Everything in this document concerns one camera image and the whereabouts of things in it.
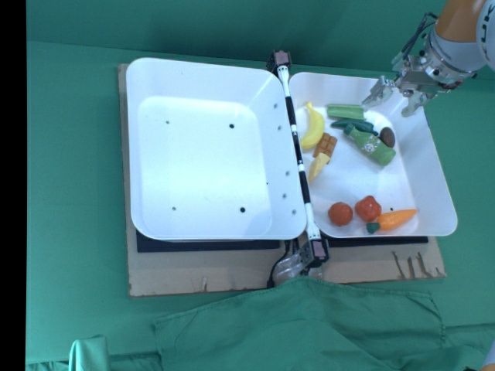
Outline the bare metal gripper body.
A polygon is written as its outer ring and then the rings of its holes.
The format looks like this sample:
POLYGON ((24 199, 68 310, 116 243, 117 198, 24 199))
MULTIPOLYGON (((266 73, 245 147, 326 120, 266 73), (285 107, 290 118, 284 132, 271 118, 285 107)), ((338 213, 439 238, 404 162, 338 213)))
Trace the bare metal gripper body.
POLYGON ((424 43, 416 55, 399 52, 391 64, 397 73, 394 85, 407 94, 419 92, 433 97, 434 94, 455 90, 477 76, 476 71, 452 66, 431 43, 424 43))

